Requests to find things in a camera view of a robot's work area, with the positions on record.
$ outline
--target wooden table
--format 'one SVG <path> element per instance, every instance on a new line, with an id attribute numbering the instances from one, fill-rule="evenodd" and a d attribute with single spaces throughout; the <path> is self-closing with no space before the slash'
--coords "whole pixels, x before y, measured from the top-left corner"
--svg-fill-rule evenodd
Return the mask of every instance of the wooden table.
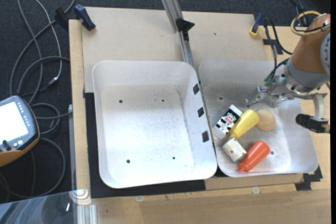
<path id="1" fill-rule="evenodd" d="M 299 37 L 294 35 L 289 27 L 277 27 L 277 32 L 282 45 L 287 50 L 293 51 Z M 261 46 L 263 38 L 266 38 L 264 30 L 259 29 L 257 40 L 260 41 Z M 70 20 L 69 40 L 76 185 L 77 189 L 90 189 L 80 21 Z M 266 59 L 272 61 L 269 46 L 264 46 L 263 51 Z M 278 60 L 281 61 L 286 57 L 288 56 L 279 56 Z M 323 86 L 320 92 L 328 93 L 324 99 L 325 118 L 330 119 L 330 91 Z M 305 114 L 314 115 L 312 101 L 300 100 L 300 102 Z M 320 182 L 312 182 L 310 191 L 296 190 L 295 183 L 304 180 L 302 174 L 243 178 L 212 177 L 205 180 L 206 191 L 93 199 L 92 203 L 97 204 L 98 208 L 98 221 L 99 223 L 145 224 L 223 223 L 224 221 L 330 223 L 330 135 L 311 133 L 311 137 L 319 157 L 323 178 Z"/>

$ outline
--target screen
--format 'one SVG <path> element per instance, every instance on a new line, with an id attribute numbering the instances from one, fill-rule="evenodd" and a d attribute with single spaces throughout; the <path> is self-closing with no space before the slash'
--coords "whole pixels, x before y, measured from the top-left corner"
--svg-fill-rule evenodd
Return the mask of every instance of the screen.
<path id="1" fill-rule="evenodd" d="M 15 102 L 0 106 L 0 144 L 28 134 L 28 129 Z"/>

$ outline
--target empty white tray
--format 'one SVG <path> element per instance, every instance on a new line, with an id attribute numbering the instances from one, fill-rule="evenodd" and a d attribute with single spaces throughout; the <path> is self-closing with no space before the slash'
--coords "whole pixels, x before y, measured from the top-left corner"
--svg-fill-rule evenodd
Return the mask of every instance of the empty white tray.
<path id="1" fill-rule="evenodd" d="M 245 99 L 251 97 L 257 85 L 263 86 L 263 79 L 273 67 L 272 62 L 260 61 L 205 61 L 199 67 L 218 167 L 228 176 L 309 173 L 318 166 L 309 131 L 295 122 L 296 115 L 302 113 L 298 99 L 282 101 L 277 108 L 272 108 L 271 97 L 267 97 L 250 107 L 253 110 L 267 109 L 272 112 L 276 127 L 268 132 L 253 127 L 239 139 L 245 150 L 249 150 L 257 140 L 262 140 L 272 152 L 249 173 L 239 173 L 238 163 L 233 163 L 221 148 L 225 139 L 216 137 L 216 132 L 220 132 L 215 126 L 216 122 L 231 104 L 242 112 L 247 110 Z"/>
<path id="2" fill-rule="evenodd" d="M 217 161 L 196 71 L 106 60 L 92 71 L 99 172 L 110 187 L 206 179 Z"/>

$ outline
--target beige round object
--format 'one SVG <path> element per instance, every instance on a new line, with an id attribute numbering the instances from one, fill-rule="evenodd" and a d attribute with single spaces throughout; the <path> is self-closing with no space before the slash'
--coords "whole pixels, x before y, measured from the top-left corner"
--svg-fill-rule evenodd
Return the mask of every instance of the beige round object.
<path id="1" fill-rule="evenodd" d="M 275 117 L 271 112 L 266 109 L 260 109 L 256 112 L 260 118 L 256 125 L 259 129 L 263 131 L 270 131 L 275 127 Z"/>

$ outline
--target red toy bottle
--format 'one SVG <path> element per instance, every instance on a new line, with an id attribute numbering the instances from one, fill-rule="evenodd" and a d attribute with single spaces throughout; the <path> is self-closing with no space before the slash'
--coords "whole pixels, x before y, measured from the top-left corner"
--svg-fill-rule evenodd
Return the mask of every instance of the red toy bottle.
<path id="1" fill-rule="evenodd" d="M 248 172 L 260 163 L 270 153 L 269 146 L 263 141 L 257 141 L 239 162 L 239 173 Z"/>

